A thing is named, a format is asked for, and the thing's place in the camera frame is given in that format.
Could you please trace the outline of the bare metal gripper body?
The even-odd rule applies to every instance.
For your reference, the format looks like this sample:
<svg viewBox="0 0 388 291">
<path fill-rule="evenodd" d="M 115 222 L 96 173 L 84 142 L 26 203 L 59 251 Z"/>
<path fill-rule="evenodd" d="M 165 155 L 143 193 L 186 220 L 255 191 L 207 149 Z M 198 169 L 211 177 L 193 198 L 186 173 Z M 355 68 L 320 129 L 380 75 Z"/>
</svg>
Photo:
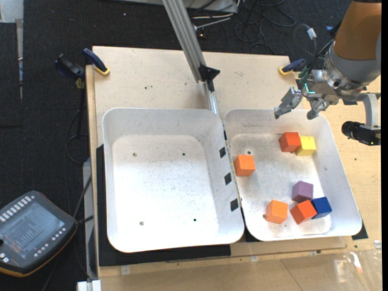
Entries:
<svg viewBox="0 0 388 291">
<path fill-rule="evenodd" d="M 369 84 L 366 61 L 327 58 L 324 67 L 299 73 L 298 88 L 310 101 L 327 101 L 336 104 L 340 99 L 346 104 L 357 102 L 361 91 Z"/>
</svg>

